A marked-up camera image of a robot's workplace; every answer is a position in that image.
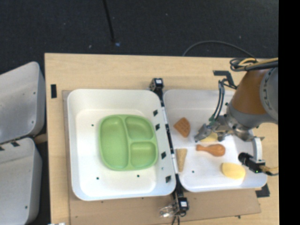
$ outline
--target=robotic arm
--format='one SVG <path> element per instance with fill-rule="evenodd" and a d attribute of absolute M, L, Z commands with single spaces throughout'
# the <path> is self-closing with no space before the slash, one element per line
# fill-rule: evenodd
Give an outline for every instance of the robotic arm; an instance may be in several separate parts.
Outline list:
<path fill-rule="evenodd" d="M 254 155 L 239 155 L 239 160 L 253 172 L 271 173 L 266 170 L 262 159 L 261 139 L 252 134 L 251 129 L 270 122 L 278 124 L 278 58 L 257 62 L 256 59 L 233 59 L 230 61 L 232 71 L 246 71 L 238 86 L 234 85 L 228 71 L 214 71 L 214 75 L 225 75 L 219 81 L 219 101 L 217 108 L 203 124 L 195 136 L 195 141 L 204 139 L 212 132 L 222 141 L 227 135 L 236 135 L 246 142 L 252 142 Z M 225 87 L 236 89 L 227 105 L 226 113 L 220 115 L 223 105 Z"/>

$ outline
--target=wooden table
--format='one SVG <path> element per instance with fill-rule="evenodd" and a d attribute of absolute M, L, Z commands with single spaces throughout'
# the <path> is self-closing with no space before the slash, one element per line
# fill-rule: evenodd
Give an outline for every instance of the wooden table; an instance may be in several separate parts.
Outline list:
<path fill-rule="evenodd" d="M 77 224 L 170 224 L 160 218 L 166 197 L 84 202 L 74 196 L 68 183 L 62 92 L 78 88 L 146 89 L 161 77 L 165 90 L 217 90 L 213 70 L 230 70 L 230 58 L 194 58 L 130 55 L 45 54 L 46 109 L 49 149 L 51 222 Z M 231 72 L 239 83 L 244 73 Z M 278 126 L 263 124 L 254 131 L 264 136 L 263 158 L 278 165 Z M 181 218 L 185 225 L 279 224 L 278 176 L 268 177 L 270 197 L 256 198 L 254 189 L 185 193 L 190 210 Z"/>

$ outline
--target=white container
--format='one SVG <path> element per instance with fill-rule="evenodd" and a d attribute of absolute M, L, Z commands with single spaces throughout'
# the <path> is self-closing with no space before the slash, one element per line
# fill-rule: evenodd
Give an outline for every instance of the white container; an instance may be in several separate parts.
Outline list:
<path fill-rule="evenodd" d="M 156 130 L 158 160 L 150 168 L 114 171 L 99 153 L 98 124 L 114 114 L 147 118 Z M 156 94 L 148 90 L 72 91 L 67 98 L 71 184 L 74 194 L 86 201 L 162 196 L 176 186 L 164 114 Z"/>
<path fill-rule="evenodd" d="M 45 122 L 45 80 L 36 62 L 0 75 L 0 225 L 32 222 L 42 159 L 34 141 Z"/>
<path fill-rule="evenodd" d="M 165 110 L 171 131 L 174 149 L 187 148 L 187 157 L 184 170 L 180 173 L 180 182 L 183 187 L 191 192 L 206 192 L 239 188 L 261 188 L 267 182 L 267 175 L 254 173 L 246 166 L 244 179 L 234 180 L 224 176 L 220 166 L 224 162 L 241 164 L 238 155 L 241 152 L 253 154 L 251 142 L 244 142 L 236 136 L 229 135 L 222 142 L 226 153 L 221 157 L 214 157 L 207 152 L 196 151 L 194 136 L 200 127 L 206 123 L 214 113 L 218 103 L 218 91 L 212 90 L 168 90 L 164 93 Z M 233 91 L 225 93 L 224 104 L 230 102 Z M 221 115 L 226 112 L 222 107 Z M 191 131 L 184 138 L 173 127 L 182 117 L 190 122 Z M 204 146 L 216 142 L 198 142 Z"/>

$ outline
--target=black fabric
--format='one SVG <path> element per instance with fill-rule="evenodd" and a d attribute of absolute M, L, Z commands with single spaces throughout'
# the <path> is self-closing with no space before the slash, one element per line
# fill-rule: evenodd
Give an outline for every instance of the black fabric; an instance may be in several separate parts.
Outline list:
<path fill-rule="evenodd" d="M 30 61 L 44 74 L 44 53 L 181 56 L 208 40 L 258 58 L 278 56 L 279 0 L 105 1 L 0 0 L 0 74 Z M 200 44 L 187 56 L 247 57 L 221 43 Z M 46 216 L 39 218 L 47 219 L 43 181 Z"/>

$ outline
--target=green plate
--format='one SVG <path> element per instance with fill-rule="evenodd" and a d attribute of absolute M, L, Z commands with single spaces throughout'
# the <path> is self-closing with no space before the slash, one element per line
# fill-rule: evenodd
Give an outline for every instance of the green plate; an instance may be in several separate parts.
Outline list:
<path fill-rule="evenodd" d="M 153 125 L 142 116 L 111 115 L 99 126 L 100 155 L 113 170 L 129 171 L 151 167 L 158 159 Z"/>

